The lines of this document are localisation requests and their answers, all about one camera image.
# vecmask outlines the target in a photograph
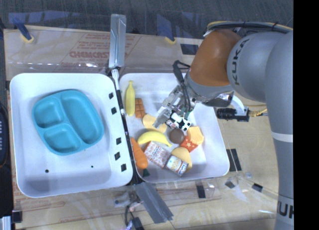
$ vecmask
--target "white plastic object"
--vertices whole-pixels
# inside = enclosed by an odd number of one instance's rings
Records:
[[[125,74],[120,78],[120,87],[123,91],[128,87],[130,80],[133,80],[135,84],[136,97],[143,99],[145,110],[153,116],[157,116],[163,100],[176,87],[176,78],[173,73]],[[139,172],[143,180],[150,183],[196,180],[220,177],[229,171],[229,159],[214,108],[196,104],[188,120],[193,125],[199,126],[205,137],[204,143],[190,153],[192,169],[179,177],[175,173],[167,169],[161,169],[149,161],[147,170],[150,175],[143,177],[143,173]],[[127,117],[127,124],[130,136],[136,140],[145,131],[142,121],[138,118]],[[168,136],[170,130],[169,127],[166,129],[166,136]],[[179,144],[172,143],[171,147],[163,145],[163,148],[172,152],[178,146]]]
[[[72,155],[56,155],[42,142],[31,110],[58,91],[83,92],[97,110],[104,135]],[[22,73],[10,83],[17,184],[29,197],[47,197],[124,186],[133,176],[114,83],[103,74]]]

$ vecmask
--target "tin can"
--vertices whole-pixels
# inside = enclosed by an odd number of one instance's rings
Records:
[[[176,173],[178,176],[182,176],[187,170],[188,163],[184,162],[180,158],[171,155],[166,162],[165,168]]]

